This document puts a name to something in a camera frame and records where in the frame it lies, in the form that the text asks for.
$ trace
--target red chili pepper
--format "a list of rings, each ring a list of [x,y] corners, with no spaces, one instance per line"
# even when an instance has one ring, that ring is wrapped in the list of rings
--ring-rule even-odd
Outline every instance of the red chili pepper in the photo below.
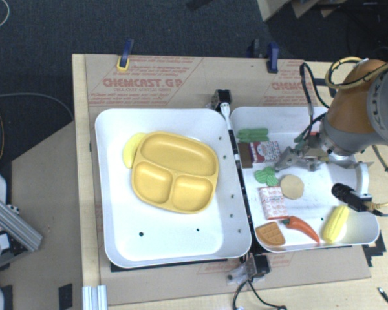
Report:
[[[307,236],[311,237],[317,243],[321,243],[318,234],[313,230],[313,228],[304,220],[296,217],[289,216],[287,219],[283,220],[283,223],[288,229],[295,229],[305,233]]]

